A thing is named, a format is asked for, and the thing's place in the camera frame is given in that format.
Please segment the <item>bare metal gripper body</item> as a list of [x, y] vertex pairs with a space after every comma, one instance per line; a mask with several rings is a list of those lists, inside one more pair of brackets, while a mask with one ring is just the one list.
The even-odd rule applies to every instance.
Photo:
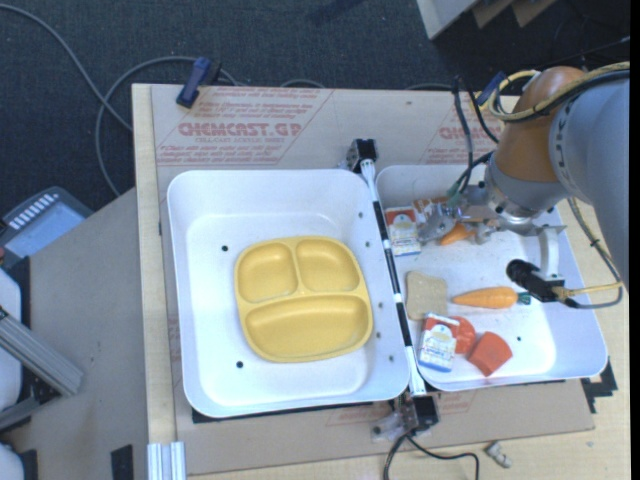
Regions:
[[466, 224], [531, 231], [546, 210], [543, 185], [471, 185], [457, 197], [457, 217]]

